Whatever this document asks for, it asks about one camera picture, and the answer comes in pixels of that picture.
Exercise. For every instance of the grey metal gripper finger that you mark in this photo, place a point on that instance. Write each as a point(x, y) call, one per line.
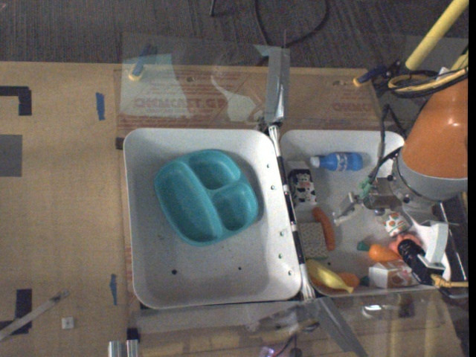
point(349, 202)
point(347, 218)

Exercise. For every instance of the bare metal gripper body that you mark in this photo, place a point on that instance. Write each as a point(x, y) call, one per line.
point(385, 195)

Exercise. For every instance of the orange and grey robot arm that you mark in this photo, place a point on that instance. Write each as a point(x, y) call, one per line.
point(437, 143)

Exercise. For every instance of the white plastic tray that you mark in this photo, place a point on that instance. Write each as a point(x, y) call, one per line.
point(344, 184)
point(208, 273)

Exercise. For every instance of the orange red sausage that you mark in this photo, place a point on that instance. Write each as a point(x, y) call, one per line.
point(326, 229)

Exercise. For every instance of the small can orange print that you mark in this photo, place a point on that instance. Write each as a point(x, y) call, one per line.
point(396, 223)

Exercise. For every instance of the brown square biscuit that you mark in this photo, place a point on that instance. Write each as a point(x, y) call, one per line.
point(313, 240)

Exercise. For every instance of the blue bottle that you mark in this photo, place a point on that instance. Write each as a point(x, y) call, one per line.
point(340, 161)

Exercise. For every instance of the cow print carton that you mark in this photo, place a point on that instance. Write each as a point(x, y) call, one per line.
point(302, 188)

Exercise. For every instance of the pink doughnut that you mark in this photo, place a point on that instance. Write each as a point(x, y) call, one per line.
point(395, 244)

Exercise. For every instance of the yellow banana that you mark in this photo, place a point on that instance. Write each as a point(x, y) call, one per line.
point(325, 275)

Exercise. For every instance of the thin black and white rod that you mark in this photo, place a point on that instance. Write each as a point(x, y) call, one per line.
point(286, 192)

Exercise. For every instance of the white and brown carton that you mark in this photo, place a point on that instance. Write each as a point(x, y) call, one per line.
point(386, 275)

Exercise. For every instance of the brown cardboard board red print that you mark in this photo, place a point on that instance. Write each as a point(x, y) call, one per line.
point(316, 99)

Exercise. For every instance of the green divided plate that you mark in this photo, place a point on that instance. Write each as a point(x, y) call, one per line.
point(197, 203)

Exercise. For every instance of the black cylinder on white bracket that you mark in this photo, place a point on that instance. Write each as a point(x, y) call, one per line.
point(416, 260)

